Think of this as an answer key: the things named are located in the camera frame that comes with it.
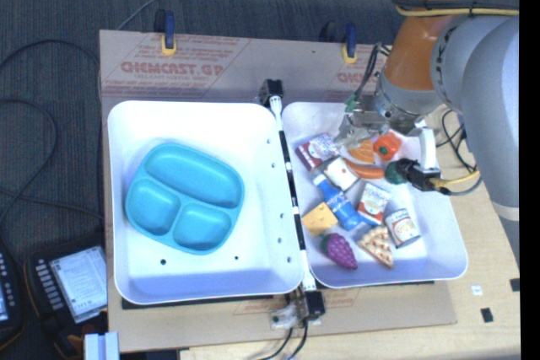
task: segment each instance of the can label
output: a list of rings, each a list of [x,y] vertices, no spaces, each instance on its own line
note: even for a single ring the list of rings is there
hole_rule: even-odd
[[[420,238],[420,232],[408,214],[407,209],[402,208],[387,216],[385,224],[397,248],[411,244]]]

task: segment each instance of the blue bottle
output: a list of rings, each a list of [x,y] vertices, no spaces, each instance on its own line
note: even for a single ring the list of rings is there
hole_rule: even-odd
[[[344,229],[350,231],[362,222],[362,217],[354,210],[353,205],[345,194],[331,185],[325,175],[317,175],[313,179],[313,184],[321,190],[324,201]]]

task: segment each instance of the white tray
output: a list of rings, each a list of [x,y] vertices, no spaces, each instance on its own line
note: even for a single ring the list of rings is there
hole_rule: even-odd
[[[135,304],[288,293],[300,284],[301,255],[284,156],[273,115],[255,104],[128,101],[108,118],[114,275]],[[194,255],[138,232],[124,201],[144,156],[163,142],[205,152],[234,168],[245,199],[230,237]]]
[[[335,137],[344,115],[343,110],[343,104],[303,102],[293,103],[283,110],[283,129],[289,145],[302,216],[319,204],[322,196],[311,182],[312,174],[301,163],[294,150],[307,139],[323,132]],[[394,159],[401,157],[419,159],[419,140],[401,138],[403,145]],[[421,192],[409,184],[391,185],[384,179],[369,181],[392,193],[392,199],[386,207],[387,212],[403,207],[408,209],[422,236],[421,239],[398,250],[392,246],[394,267],[387,269],[352,244],[369,227],[367,224],[360,224],[352,232],[334,226],[331,231],[352,240],[350,243],[359,268],[350,271],[326,258],[320,249],[321,239],[312,237],[304,228],[308,259],[314,277],[323,285],[332,288],[425,282],[460,277],[467,269],[467,252],[450,199],[434,191]],[[347,193],[355,207],[358,205],[364,182],[361,180]]]

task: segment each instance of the blue divided plate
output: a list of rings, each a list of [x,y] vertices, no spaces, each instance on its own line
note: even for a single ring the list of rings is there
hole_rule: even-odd
[[[194,148],[166,143],[139,165],[126,215],[150,238],[203,255],[225,243],[243,202],[244,182],[234,169]]]

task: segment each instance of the yellow cable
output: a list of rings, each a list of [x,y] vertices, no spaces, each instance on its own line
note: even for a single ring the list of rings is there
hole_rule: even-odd
[[[480,174],[480,171],[478,171],[477,169],[475,169],[473,172],[469,173],[468,175],[464,176],[464,177],[460,177],[458,179],[452,179],[452,180],[444,180],[444,179],[429,179],[429,181],[431,183],[433,183],[435,189],[440,189],[442,187],[447,187],[447,186],[451,186],[451,185],[456,185],[458,183],[462,183],[464,181],[467,181],[467,180],[470,180],[470,179],[473,179],[474,177],[476,177],[477,175]]]
[[[490,9],[490,8],[448,8],[448,9],[430,9],[427,11],[409,11],[396,6],[396,10],[406,17],[436,17],[438,15],[462,15],[462,14],[476,14],[476,15],[519,15],[518,9]]]

